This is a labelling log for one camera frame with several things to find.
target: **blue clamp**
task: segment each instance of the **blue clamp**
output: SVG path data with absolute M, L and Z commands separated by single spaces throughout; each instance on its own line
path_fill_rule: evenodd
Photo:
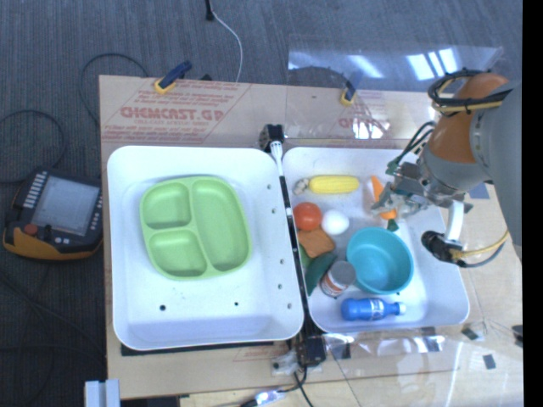
M 339 101 L 345 106 L 349 107 L 355 102 L 356 89 L 362 80 L 362 71 L 357 70 L 353 72 L 350 78 L 345 83 L 345 89 L 341 93 Z
M 175 81 L 178 78 L 183 78 L 185 73 L 192 67 L 193 64 L 191 64 L 189 60 L 185 60 L 182 64 L 179 64 L 168 74 L 166 74 L 162 79 L 157 80 L 154 83 L 154 90 L 162 95 L 170 91 L 176 85 Z

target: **white ball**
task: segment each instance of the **white ball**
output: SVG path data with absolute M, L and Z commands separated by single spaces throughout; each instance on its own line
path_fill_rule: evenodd
M 322 216 L 321 228 L 328 235 L 339 235 L 349 228 L 349 217 L 336 209 L 329 209 Z

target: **white tray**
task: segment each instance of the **white tray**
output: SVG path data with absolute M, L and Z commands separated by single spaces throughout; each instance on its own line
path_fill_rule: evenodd
M 176 281 L 151 264 L 139 203 L 153 184 L 213 175 L 244 207 L 253 244 L 242 268 L 209 279 Z M 277 166 L 250 148 L 119 148 L 108 161 L 113 323 L 129 348 L 151 350 L 267 342 L 293 337 L 304 313 Z
M 359 148 L 292 148 L 283 158 L 283 169 L 289 186 L 291 204 L 313 202 L 322 212 L 335 208 L 350 218 L 350 228 L 334 237 L 335 253 L 345 259 L 349 237 L 367 226 L 386 227 L 386 221 L 371 213 L 373 192 L 371 175 L 385 184 L 392 177 L 385 174 L 387 163 L 400 151 L 389 149 Z M 414 156 L 406 156 L 410 161 Z M 358 190 L 343 195 L 315 194 L 306 190 L 299 196 L 292 194 L 295 183 L 302 178 L 316 175 L 352 175 L 361 182 Z M 387 301 L 402 301 L 406 313 L 388 316 L 380 321 L 344 321 L 340 306 L 345 298 L 371 297 L 357 287 L 349 287 L 338 298 L 330 298 L 316 287 L 309 297 L 313 321 L 325 332 L 368 332 L 377 330 L 406 329 L 425 326 L 450 326 L 463 322 L 469 313 L 469 301 L 456 265 L 437 260 L 421 244 L 425 231 L 445 231 L 445 224 L 437 207 L 430 207 L 399 222 L 396 232 L 413 255 L 415 273 L 403 291 L 382 296 Z

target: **blue bowl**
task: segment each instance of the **blue bowl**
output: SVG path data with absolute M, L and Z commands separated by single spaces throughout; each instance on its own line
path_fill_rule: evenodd
M 382 227 L 355 232 L 347 244 L 347 260 L 356 268 L 355 284 L 368 293 L 398 293 L 413 278 L 409 248 L 395 233 Z

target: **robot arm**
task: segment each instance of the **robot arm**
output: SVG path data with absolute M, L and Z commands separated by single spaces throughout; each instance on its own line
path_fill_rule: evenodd
M 453 98 L 439 97 L 446 86 L 461 78 L 468 80 Z M 414 137 L 389 164 L 387 173 L 395 179 L 373 206 L 374 212 L 390 209 L 391 204 L 403 215 L 430 204 L 447 208 L 446 234 L 429 231 L 423 243 L 439 259 L 451 261 L 451 250 L 462 248 L 457 239 L 463 215 L 472 208 L 463 202 L 466 192 L 481 182 L 491 182 L 522 261 L 522 83 L 489 72 L 462 70 L 434 83 L 428 95 L 442 116 L 436 124 L 427 124 L 434 129 L 427 131 L 428 142 L 415 164 L 400 162 L 406 151 L 422 144 L 424 136 L 417 142 Z

